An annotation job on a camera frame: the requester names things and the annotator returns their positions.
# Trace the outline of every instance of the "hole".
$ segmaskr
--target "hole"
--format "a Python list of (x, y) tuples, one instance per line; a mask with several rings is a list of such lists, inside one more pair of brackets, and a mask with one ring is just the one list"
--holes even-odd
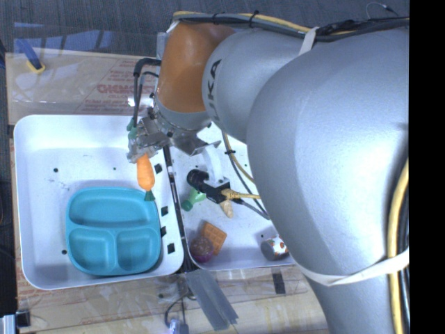
[(173, 253), (175, 251), (175, 244), (171, 243), (167, 245), (167, 253)]
[(162, 166), (160, 164), (155, 165), (154, 171), (156, 172), (156, 174), (162, 172)]

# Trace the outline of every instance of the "gray carpet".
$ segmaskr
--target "gray carpet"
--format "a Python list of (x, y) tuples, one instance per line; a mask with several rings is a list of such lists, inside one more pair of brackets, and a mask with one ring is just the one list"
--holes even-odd
[[(14, 38), (40, 34), (62, 35), (73, 31), (98, 29), (117, 31), (121, 38), (109, 51), (153, 56), (156, 33), (165, 31), (177, 10), (203, 13), (249, 13), (287, 19), (305, 26), (322, 26), (345, 19), (393, 17), (371, 2), (385, 3), (400, 16), (410, 13), (410, 0), (0, 0), (0, 38), (8, 51)], [(17, 28), (16, 23), (41, 24), (38, 29)], [(142, 33), (144, 38), (134, 34)], [(0, 196), (4, 217), (0, 223), (0, 316), (15, 311), (8, 117), (5, 72), (0, 70)]]

